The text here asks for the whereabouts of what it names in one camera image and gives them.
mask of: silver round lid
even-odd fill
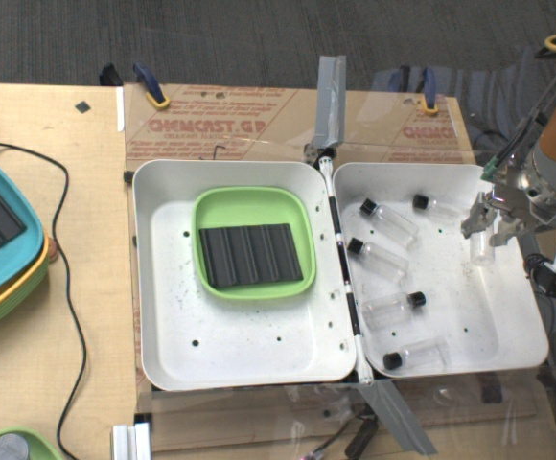
[[[0,436],[0,460],[29,460],[29,444],[19,434]]]

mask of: green bowl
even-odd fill
[[[201,251],[200,229],[277,223],[289,224],[303,279],[240,287],[210,286]],[[195,202],[192,228],[197,275],[213,295],[239,300],[284,298],[302,293],[314,280],[316,262],[310,222],[302,202],[289,191],[254,186],[206,191]]]
[[[15,426],[0,430],[0,436],[14,433],[22,436],[29,444],[29,457],[31,460],[63,460],[58,451],[39,433],[27,427]]]

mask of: yellow cable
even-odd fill
[[[553,53],[556,53],[555,43],[556,43],[556,34],[550,35],[544,40],[544,46],[546,47],[546,49],[552,51]]]

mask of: blue plastic tray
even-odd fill
[[[26,226],[21,234],[0,247],[1,286],[37,256],[43,243],[43,231],[29,202],[1,170],[0,196]]]

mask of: white tray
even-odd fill
[[[548,341],[517,242],[496,249],[490,267],[472,266],[459,224],[439,226],[414,214],[411,197],[428,195],[472,204],[489,184],[476,166],[346,164],[335,186],[342,229],[372,240],[359,214],[366,197],[388,204],[420,227],[409,251],[379,234],[374,242],[410,260],[404,287],[364,271],[350,258],[356,296],[361,285],[379,296],[422,290],[420,318],[382,338],[363,325],[370,364],[391,377],[470,373],[539,365]],[[224,300],[197,280],[191,230],[193,205],[209,189],[274,186],[303,202],[313,231],[316,277],[303,294],[269,301]],[[356,349],[325,183],[297,162],[154,160],[133,178],[141,309],[142,365],[167,391],[341,380],[355,367]],[[388,371],[382,357],[402,345],[441,335],[446,366]]]
[[[470,243],[460,232],[460,220],[438,221],[415,213],[417,193],[471,206],[475,194],[488,191],[482,170],[472,165],[349,163],[334,175],[342,230],[348,241],[371,241],[409,260],[408,278],[400,286],[380,278],[349,258],[355,294],[423,291],[427,303],[420,315],[373,333],[364,322],[363,342],[369,362],[389,377],[414,377],[529,368],[548,354],[548,340],[532,288],[522,268],[518,242],[497,247],[489,266],[470,263]],[[419,241],[404,249],[359,213],[367,198],[386,204],[419,226]],[[409,344],[443,337],[450,362],[436,361],[414,368],[384,369],[382,357]]]

